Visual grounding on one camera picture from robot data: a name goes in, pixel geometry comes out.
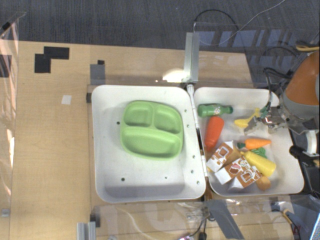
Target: toy carrot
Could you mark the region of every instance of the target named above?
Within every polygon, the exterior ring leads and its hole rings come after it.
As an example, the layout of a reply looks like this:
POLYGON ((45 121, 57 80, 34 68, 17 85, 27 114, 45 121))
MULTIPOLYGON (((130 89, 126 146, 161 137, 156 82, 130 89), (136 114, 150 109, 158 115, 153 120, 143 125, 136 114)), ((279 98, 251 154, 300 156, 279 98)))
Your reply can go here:
POLYGON ((244 141, 244 143, 238 143, 238 148, 244 148, 246 147, 248 150, 254 150, 261 148, 265 145, 268 145, 271 143, 271 140, 269 139, 263 139, 263 138, 248 138, 244 141))
POLYGON ((224 120, 219 116, 212 116, 209 119, 204 139, 207 151, 211 151, 216 146, 224 125, 224 120))

